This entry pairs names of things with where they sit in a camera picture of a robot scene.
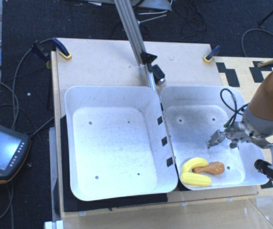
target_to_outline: black floor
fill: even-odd
[[[209,43],[212,48],[220,46],[220,56],[273,58],[273,14],[262,27],[258,24],[272,11],[273,0],[175,0],[172,12],[142,23],[141,31],[145,41]],[[136,14],[142,12],[148,9],[135,9]],[[154,16],[137,15],[137,19]],[[110,4],[100,7],[74,0],[3,0],[2,81],[12,88],[17,66],[36,40],[126,40],[119,22],[115,5]],[[44,46],[53,48],[49,43]],[[31,133],[53,116],[50,73],[45,63],[31,54],[23,61],[15,86],[21,108],[17,131]],[[0,86],[1,104],[7,105],[0,107],[0,124],[10,128],[11,93]],[[52,220],[48,128],[32,140],[28,163],[31,165],[13,181],[16,229],[43,228],[45,221]],[[6,186],[0,185],[0,215],[8,202]],[[9,210],[0,219],[0,229],[10,227]]]

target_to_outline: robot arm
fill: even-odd
[[[230,148],[238,147],[239,142],[252,142],[262,149],[270,149],[273,158],[273,144],[266,138],[273,135],[273,71],[257,89],[251,102],[245,107],[240,122],[227,123],[224,131],[217,130],[207,147],[231,140]],[[272,164],[257,160],[254,166],[273,181]]]

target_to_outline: yellow corn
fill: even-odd
[[[180,179],[183,183],[189,185],[196,185],[201,187],[207,187],[212,183],[210,177],[206,175],[191,173],[191,172],[184,172],[181,174]]]

